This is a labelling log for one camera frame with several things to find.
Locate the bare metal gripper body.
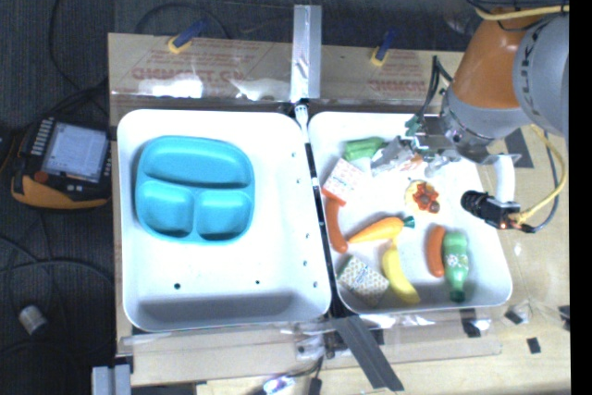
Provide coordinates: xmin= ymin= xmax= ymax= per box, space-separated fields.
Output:
xmin=405 ymin=113 xmax=464 ymax=162

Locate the white and orange packet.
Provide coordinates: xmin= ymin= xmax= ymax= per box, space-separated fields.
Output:
xmin=372 ymin=152 xmax=426 ymax=178

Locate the green toy vegetable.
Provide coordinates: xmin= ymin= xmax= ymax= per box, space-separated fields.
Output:
xmin=342 ymin=136 xmax=388 ymax=162

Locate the yellow pizza slice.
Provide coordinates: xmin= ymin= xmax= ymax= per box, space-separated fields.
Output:
xmin=404 ymin=179 xmax=441 ymax=216

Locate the white and red carton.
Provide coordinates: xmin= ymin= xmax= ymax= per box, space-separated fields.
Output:
xmin=321 ymin=157 xmax=366 ymax=206

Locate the orange carrot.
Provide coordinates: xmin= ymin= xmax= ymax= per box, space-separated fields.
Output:
xmin=347 ymin=215 xmax=416 ymax=245

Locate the white plastic tray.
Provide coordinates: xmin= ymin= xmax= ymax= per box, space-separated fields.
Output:
xmin=116 ymin=108 xmax=333 ymax=333
xmin=307 ymin=110 xmax=513 ymax=316

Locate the orange sausage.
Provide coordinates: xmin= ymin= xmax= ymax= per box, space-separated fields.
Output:
xmin=325 ymin=195 xmax=350 ymax=254
xmin=425 ymin=224 xmax=448 ymax=278

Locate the green bottle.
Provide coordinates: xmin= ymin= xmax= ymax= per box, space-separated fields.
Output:
xmin=440 ymin=230 xmax=471 ymax=303

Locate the yellow banana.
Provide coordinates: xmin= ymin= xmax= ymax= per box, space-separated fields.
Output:
xmin=380 ymin=240 xmax=422 ymax=306

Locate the white and yellow carton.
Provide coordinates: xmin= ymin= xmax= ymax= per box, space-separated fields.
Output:
xmin=336 ymin=254 xmax=390 ymax=308

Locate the blue divided plate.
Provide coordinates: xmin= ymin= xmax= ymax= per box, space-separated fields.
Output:
xmin=134 ymin=134 xmax=256 ymax=245

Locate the brown cardboard board red print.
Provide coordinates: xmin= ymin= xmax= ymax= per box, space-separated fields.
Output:
xmin=106 ymin=31 xmax=571 ymax=388

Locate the grey metal cylinder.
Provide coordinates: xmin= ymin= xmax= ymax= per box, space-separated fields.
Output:
xmin=18 ymin=303 xmax=50 ymax=337

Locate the black cylinder on white bracket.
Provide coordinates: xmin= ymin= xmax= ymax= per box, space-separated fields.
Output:
xmin=460 ymin=152 xmax=523 ymax=228

